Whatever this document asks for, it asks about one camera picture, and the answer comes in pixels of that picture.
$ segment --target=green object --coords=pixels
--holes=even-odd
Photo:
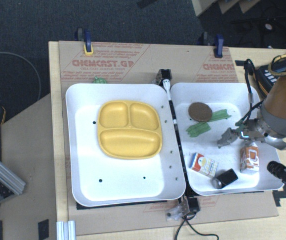
[[[104,78],[94,78],[93,84],[107,84],[108,82]]]
[[[222,109],[222,110],[219,110],[217,112],[214,112],[212,115],[212,118],[208,122],[210,123],[210,122],[215,122],[218,120],[229,119],[230,117],[231,117],[231,115],[228,114],[228,110]]]
[[[196,138],[201,134],[204,134],[211,130],[210,125],[207,122],[199,122],[190,126],[186,131],[191,138]]]

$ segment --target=blue clamp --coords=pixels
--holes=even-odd
[[[223,58],[223,44],[224,38],[221,34],[217,34],[215,37],[215,46],[214,55],[216,58]]]
[[[93,44],[91,42],[91,33],[89,30],[79,27],[74,35],[75,41],[84,42],[85,55],[90,56],[94,53]]]

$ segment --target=small box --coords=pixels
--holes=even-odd
[[[241,149],[240,172],[247,175],[254,175],[259,172],[259,148],[253,143]]]
[[[213,179],[217,173],[219,163],[213,159],[206,158],[200,153],[195,153],[193,156],[194,157],[190,168],[193,171]]]

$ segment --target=cardboard sheet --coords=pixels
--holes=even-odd
[[[237,83],[229,48],[215,58],[212,46],[130,43],[93,43],[94,54],[85,56],[81,42],[59,42],[64,144],[69,220],[78,236],[178,226],[167,221],[167,210],[178,202],[167,201],[82,209],[71,182],[71,159],[65,95],[77,83],[92,83],[95,76],[110,84],[152,84],[160,69],[171,69],[176,83]],[[272,192],[200,196],[201,212],[192,224],[273,217],[278,215]]]

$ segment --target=yellow bowl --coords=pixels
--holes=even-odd
[[[105,103],[98,115],[98,141],[101,149],[118,159],[148,159],[162,148],[162,127],[158,112],[138,101]]]

